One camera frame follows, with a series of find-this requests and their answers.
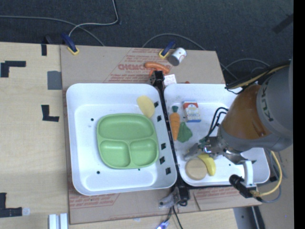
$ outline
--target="dark background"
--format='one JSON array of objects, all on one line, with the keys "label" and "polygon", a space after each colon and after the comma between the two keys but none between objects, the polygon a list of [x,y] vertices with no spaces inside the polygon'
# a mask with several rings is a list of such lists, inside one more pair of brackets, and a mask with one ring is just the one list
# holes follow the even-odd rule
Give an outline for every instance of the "dark background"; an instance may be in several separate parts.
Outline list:
[{"label": "dark background", "polygon": [[[115,0],[120,23],[86,26],[105,46],[142,47],[163,33],[187,37],[206,50],[216,51],[228,65],[250,58],[268,65],[293,56],[294,0]],[[115,21],[112,0],[0,0],[0,15],[57,18],[74,24]],[[60,33],[72,25],[49,20],[0,17],[1,42],[42,43],[46,35],[61,44]],[[76,29],[71,38],[77,45],[100,45],[86,32]],[[160,36],[145,47],[164,48],[171,39],[177,47],[201,50],[177,36]],[[237,78],[264,64],[242,61],[229,67]],[[225,75],[226,80],[234,78]]]}]

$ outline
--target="yellow cable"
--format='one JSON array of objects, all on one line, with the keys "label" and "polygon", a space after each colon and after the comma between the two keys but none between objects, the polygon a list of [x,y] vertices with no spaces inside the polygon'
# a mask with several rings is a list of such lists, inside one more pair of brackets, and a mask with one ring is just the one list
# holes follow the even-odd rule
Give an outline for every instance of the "yellow cable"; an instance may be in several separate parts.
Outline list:
[{"label": "yellow cable", "polygon": [[261,196],[269,195],[269,194],[275,192],[279,188],[279,186],[281,185],[282,177],[283,177],[281,165],[278,162],[278,159],[275,156],[275,153],[273,151],[271,151],[271,155],[275,159],[276,165],[278,166],[278,170],[279,170],[279,179],[278,179],[278,182],[277,182],[276,186],[272,190],[270,190],[269,192],[260,193],[258,191],[254,191],[254,190],[250,191],[253,194],[254,197],[261,197]]}]

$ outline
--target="blue clamp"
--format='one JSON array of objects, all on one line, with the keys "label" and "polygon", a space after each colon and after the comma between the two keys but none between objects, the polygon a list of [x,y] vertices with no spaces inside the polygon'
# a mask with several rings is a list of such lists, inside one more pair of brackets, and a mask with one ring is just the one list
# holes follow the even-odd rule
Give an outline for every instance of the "blue clamp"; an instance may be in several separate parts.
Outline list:
[{"label": "blue clamp", "polygon": [[166,46],[166,48],[164,48],[163,50],[161,50],[159,52],[159,57],[162,59],[165,59],[169,53],[169,50],[172,49],[175,45],[176,45],[176,42],[174,40],[170,41],[168,43],[168,45]]},{"label": "blue clamp", "polygon": [[65,41],[66,45],[68,45],[68,50],[73,54],[77,55],[80,51],[79,49],[75,46],[74,42],[72,41],[71,37],[68,36],[65,33],[61,34],[61,38]]}]

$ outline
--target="cardboard sheet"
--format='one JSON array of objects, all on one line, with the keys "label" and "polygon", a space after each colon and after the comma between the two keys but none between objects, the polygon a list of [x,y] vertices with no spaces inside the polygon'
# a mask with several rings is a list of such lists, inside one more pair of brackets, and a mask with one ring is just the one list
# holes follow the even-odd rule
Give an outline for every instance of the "cardboard sheet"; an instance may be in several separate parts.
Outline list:
[{"label": "cardboard sheet", "polygon": [[[144,63],[154,61],[170,68],[178,83],[224,83],[215,52],[188,51],[178,66],[172,66],[158,56],[160,49],[113,48],[78,46],[80,53],[72,55],[61,46],[61,73],[64,105],[65,140],[67,153],[70,223],[87,223],[114,219],[166,215],[168,209],[160,209],[158,200],[167,196],[170,189],[128,192],[99,196],[84,196],[73,187],[66,91],[75,83],[145,83],[149,71]],[[259,205],[252,198],[245,199],[232,187],[191,189],[191,199],[178,212],[234,208]]]}]

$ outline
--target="divided green plate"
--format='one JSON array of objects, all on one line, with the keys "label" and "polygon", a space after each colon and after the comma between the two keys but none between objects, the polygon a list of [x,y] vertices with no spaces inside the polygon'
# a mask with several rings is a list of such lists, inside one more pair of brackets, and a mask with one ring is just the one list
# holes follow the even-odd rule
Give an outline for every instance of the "divided green plate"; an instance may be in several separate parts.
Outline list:
[{"label": "divided green plate", "polygon": [[97,141],[103,162],[117,169],[147,167],[159,156],[152,121],[142,114],[109,114],[97,124]]}]

